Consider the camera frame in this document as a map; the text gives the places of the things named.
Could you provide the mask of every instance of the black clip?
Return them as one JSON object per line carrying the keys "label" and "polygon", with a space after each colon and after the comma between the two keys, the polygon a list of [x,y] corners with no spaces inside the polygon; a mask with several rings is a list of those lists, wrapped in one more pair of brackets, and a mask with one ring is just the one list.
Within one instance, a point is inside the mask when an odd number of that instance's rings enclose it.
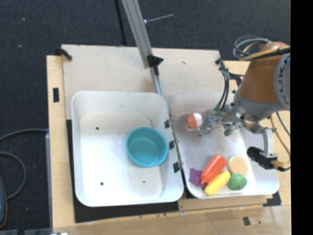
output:
{"label": "black clip", "polygon": [[62,56],[62,54],[68,59],[68,60],[72,60],[72,56],[70,56],[67,51],[63,48],[56,48],[55,49],[55,55],[56,56]]}
{"label": "black clip", "polygon": [[153,56],[153,55],[149,55],[147,57],[147,60],[148,60],[148,64],[149,64],[149,67],[152,68],[153,67],[153,70],[154,70],[154,73],[155,75],[159,75],[159,72],[158,72],[158,68],[157,66],[163,62],[163,58],[160,58],[160,57],[156,57],[156,56]]}

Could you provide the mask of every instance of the aluminum rod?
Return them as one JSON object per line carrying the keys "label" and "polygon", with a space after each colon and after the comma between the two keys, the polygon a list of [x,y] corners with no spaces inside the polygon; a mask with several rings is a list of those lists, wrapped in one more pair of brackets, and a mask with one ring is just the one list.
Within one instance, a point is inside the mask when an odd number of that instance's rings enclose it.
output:
{"label": "aluminum rod", "polygon": [[[135,38],[135,42],[139,49],[143,65],[145,68],[149,68],[150,66],[148,63],[148,56],[152,55],[152,49],[138,0],[122,0],[122,3],[126,11],[126,15]],[[159,76],[154,73],[153,69],[150,70],[156,93],[163,96]]]}

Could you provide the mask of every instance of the teal bowl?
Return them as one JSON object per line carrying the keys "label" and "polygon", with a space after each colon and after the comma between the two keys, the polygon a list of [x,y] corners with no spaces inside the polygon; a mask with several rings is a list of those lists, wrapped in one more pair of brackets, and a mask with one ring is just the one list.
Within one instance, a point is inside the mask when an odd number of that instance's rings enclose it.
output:
{"label": "teal bowl", "polygon": [[150,127],[132,130],[126,138],[126,150],[131,161],[140,167],[157,166],[168,154],[166,139]]}

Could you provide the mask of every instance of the toy green apple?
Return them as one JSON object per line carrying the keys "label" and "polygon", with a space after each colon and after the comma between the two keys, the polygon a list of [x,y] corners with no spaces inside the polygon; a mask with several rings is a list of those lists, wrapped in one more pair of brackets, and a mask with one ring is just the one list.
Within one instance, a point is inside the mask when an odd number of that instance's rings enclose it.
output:
{"label": "toy green apple", "polygon": [[241,190],[247,185],[247,179],[240,173],[232,173],[229,179],[229,188],[231,190]]}

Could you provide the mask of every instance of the black carpet floor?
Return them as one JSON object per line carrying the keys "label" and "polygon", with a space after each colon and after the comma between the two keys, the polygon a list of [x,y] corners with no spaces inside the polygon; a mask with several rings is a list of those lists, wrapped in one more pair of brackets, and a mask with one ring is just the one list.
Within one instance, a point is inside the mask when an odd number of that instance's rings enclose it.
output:
{"label": "black carpet floor", "polygon": [[[234,41],[257,35],[291,44],[291,0],[138,0],[152,47],[217,49],[224,60]],[[135,42],[124,9],[128,46]],[[61,44],[121,45],[114,0],[0,0],[0,137],[26,128],[48,128],[46,63]],[[0,141],[0,151],[25,164],[23,190],[8,201],[0,231],[49,227],[45,135],[26,133]],[[9,193],[22,169],[0,156]]]}

